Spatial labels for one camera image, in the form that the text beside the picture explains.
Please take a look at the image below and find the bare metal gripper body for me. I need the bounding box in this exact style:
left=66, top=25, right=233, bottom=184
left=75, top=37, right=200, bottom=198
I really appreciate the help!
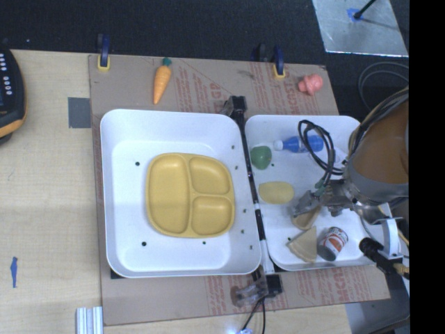
left=316, top=179, right=392, bottom=224

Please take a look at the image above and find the tan pizza slice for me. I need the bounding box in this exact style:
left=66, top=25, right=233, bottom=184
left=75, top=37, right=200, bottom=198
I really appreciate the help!
left=285, top=225, right=318, bottom=264
left=291, top=205, right=323, bottom=231

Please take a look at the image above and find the yellow lemon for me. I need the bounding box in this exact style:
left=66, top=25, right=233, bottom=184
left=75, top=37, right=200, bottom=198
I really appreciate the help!
left=257, top=180, right=296, bottom=205

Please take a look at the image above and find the white plastic tray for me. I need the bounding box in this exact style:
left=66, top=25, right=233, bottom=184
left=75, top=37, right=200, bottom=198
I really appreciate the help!
left=244, top=113, right=394, bottom=273
left=99, top=108, right=263, bottom=279

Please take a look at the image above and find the orange and white can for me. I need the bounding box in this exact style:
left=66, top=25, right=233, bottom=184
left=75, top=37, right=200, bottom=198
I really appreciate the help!
left=316, top=226, right=349, bottom=262

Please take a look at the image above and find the thin black and white rod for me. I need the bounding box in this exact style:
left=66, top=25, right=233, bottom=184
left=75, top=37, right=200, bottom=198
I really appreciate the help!
left=230, top=109, right=276, bottom=275

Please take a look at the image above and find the blue plastic bottle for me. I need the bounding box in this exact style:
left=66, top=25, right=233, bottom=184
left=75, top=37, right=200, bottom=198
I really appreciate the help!
left=273, top=134, right=325, bottom=154

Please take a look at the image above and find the green apple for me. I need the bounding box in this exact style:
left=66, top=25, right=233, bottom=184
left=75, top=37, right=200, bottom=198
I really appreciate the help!
left=249, top=145, right=273, bottom=171

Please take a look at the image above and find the pink toy figure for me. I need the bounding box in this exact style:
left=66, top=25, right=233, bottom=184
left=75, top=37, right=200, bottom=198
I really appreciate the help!
left=297, top=73, right=324, bottom=97

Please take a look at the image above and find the yellow divided plate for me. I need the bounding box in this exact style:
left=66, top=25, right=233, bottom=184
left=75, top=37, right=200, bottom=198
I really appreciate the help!
left=145, top=152, right=236, bottom=239

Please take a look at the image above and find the brown cardboard board red print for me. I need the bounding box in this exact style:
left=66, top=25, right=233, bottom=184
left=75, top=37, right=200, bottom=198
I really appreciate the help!
left=88, top=54, right=392, bottom=327

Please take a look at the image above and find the orange carrot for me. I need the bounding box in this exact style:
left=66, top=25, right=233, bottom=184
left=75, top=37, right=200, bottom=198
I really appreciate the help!
left=152, top=57, right=173, bottom=106

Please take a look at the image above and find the black cylinder on white bracket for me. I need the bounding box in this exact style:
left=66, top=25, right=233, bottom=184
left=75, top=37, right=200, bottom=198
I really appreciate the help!
left=358, top=217, right=406, bottom=275

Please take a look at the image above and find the black block with thin wires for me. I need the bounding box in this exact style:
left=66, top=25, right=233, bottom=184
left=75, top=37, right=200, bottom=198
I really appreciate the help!
left=263, top=273, right=283, bottom=298
left=220, top=95, right=248, bottom=117

